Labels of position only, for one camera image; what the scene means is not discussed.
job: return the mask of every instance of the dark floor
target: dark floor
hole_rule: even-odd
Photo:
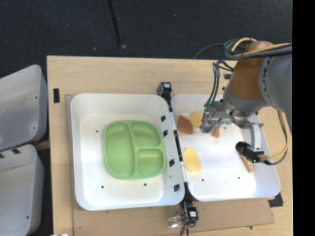
[[[31,64],[46,77],[46,56],[191,59],[203,47],[241,37],[292,42],[293,0],[0,0],[0,78]],[[200,59],[224,58],[222,48]],[[49,151],[42,225],[52,231]]]

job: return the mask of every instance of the brown food piece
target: brown food piece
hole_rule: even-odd
[[[184,132],[189,135],[193,133],[193,126],[191,121],[184,116],[178,116],[177,129],[178,131]]]
[[[216,138],[219,138],[220,137],[220,126],[217,126],[214,128],[213,132],[212,132],[212,135]]]

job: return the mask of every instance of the white bin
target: white bin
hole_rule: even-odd
[[[185,189],[167,103],[153,94],[79,94],[70,104],[75,197],[87,210],[178,204]],[[162,133],[165,170],[146,179],[119,179],[105,165],[102,135],[117,120],[142,120]]]
[[[0,79],[0,236],[35,232],[44,166],[30,143],[46,132],[47,84],[38,65]]]
[[[175,118],[179,115],[188,118],[192,112],[202,113],[208,98],[209,95],[203,94],[175,95],[172,99]],[[221,98],[222,95],[218,95],[216,100]],[[254,115],[250,121],[259,123],[258,116]],[[262,129],[260,131],[262,148],[266,155],[270,155]],[[194,127],[193,135],[179,132],[179,140],[182,151],[193,147],[201,161],[201,171],[186,170],[189,191],[197,200],[209,202],[274,197],[280,192],[275,166],[256,163],[253,164],[254,171],[249,173],[235,149],[238,142],[252,143],[249,129],[240,129],[235,124],[223,125],[220,137],[215,138]]]
[[[0,236],[24,236],[40,224],[44,166],[32,145],[0,158]]]

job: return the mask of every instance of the potato slice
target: potato slice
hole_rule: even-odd
[[[192,172],[201,170],[200,159],[194,148],[188,147],[184,150],[183,160],[187,170]]]
[[[192,112],[188,119],[194,127],[200,128],[203,114],[200,112]]]
[[[184,116],[178,116],[177,130],[189,135],[193,134],[193,126],[191,121]]]

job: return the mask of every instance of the wooden table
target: wooden table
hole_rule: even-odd
[[[55,234],[86,235],[178,235],[166,220],[180,206],[145,207],[110,211],[86,211],[72,191],[69,159],[66,95],[79,93],[153,93],[162,81],[170,81],[173,94],[208,94],[214,82],[214,60],[47,57],[49,131]],[[220,88],[228,80],[221,76]],[[264,133],[272,154],[284,146],[276,110],[260,111]],[[277,165],[284,206],[269,208],[268,200],[248,199],[194,202],[200,219],[189,231],[193,236],[293,235],[292,137],[287,158]]]

